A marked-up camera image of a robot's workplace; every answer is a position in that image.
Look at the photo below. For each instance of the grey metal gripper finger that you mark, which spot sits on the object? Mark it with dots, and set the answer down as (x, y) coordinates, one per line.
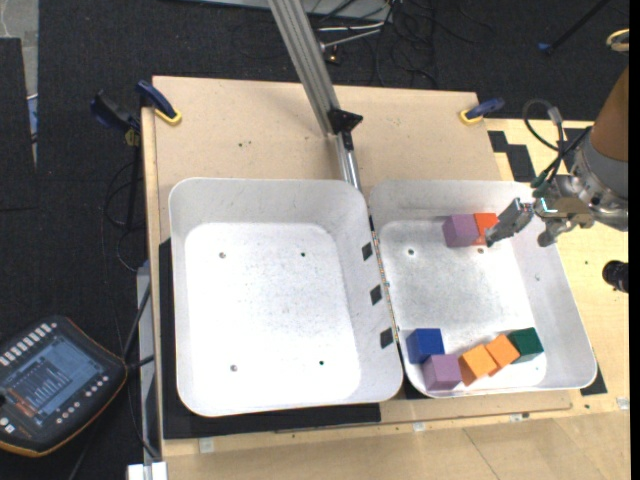
(551, 232)
(510, 223)

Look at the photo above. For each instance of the pale wood board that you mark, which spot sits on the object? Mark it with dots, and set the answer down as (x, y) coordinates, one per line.
(260, 138)

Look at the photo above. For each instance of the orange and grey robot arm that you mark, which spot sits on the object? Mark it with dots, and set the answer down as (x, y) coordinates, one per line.
(612, 133)

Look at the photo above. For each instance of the purple cube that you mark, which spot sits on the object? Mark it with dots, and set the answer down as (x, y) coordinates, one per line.
(442, 372)
(460, 230)

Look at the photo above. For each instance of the dark orange cube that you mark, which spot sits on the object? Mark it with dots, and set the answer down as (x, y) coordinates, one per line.
(484, 224)

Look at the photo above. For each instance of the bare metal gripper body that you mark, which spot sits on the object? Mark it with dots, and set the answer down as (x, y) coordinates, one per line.
(595, 207)

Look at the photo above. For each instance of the black cylinder on white bracket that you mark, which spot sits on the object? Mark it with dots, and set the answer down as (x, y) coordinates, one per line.
(617, 275)

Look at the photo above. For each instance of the green cube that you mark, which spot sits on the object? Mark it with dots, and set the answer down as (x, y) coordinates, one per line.
(526, 343)

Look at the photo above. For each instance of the blue cube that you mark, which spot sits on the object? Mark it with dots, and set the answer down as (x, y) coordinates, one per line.
(424, 344)

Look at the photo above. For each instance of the white plastic tray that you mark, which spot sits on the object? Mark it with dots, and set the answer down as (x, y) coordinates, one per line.
(270, 308)
(460, 293)

